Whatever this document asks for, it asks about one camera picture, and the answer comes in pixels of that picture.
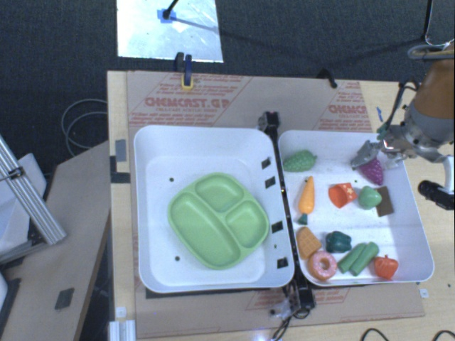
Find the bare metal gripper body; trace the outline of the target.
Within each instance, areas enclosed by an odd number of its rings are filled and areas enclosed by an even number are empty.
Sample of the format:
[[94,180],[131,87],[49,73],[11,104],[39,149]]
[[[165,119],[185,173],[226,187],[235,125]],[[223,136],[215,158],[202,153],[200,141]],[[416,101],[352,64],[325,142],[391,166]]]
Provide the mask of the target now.
[[430,163],[441,163],[445,155],[439,152],[442,143],[431,139],[414,124],[382,125],[378,130],[380,150],[394,161],[423,158]]

